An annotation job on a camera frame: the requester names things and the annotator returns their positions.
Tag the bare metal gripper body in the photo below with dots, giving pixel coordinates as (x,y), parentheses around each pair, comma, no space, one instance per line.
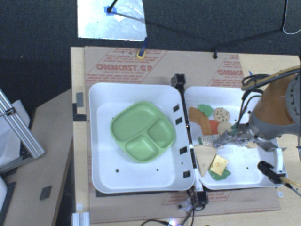
(242,133)

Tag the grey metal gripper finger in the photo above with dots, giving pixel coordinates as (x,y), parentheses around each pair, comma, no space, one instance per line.
(224,134)
(218,143)

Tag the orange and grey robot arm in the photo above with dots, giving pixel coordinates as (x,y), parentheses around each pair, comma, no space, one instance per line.
(272,102)

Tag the beige round toy biscuit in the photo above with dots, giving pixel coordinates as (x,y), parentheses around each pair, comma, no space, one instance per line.
(224,127)

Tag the white patterned packet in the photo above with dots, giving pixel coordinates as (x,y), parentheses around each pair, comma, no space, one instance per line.
(208,140)

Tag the red toy tomato slice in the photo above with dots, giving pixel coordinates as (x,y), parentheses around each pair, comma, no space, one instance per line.
(214,126)

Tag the tan round toy biscuit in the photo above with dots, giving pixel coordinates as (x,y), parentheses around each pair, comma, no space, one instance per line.
(251,145)

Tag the chocolate chip toy biscuit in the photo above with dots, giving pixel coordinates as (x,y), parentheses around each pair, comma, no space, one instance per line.
(221,115)

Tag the yellow toy cheese slice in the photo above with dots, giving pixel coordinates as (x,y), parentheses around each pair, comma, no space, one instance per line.
(218,165)

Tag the orange toy bread slice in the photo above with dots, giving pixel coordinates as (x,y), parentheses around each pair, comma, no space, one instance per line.
(200,121)

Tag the green toy broccoli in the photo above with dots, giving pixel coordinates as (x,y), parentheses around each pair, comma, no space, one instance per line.
(206,109)

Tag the green toy lettuce leaf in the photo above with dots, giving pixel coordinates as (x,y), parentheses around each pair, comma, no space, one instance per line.
(222,176)

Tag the thin black and white rod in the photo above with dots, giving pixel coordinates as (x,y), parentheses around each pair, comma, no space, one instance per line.
(188,128)

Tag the white plastic tray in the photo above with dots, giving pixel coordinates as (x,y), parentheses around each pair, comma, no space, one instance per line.
(242,168)
(105,173)

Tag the green divided plate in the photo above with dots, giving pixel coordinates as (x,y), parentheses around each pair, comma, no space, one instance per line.
(138,128)

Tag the brown cardboard board red print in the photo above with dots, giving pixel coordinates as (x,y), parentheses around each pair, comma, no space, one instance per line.
(131,67)

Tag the black cylinder on white bracket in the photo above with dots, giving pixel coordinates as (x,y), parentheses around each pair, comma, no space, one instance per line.
(268,171)

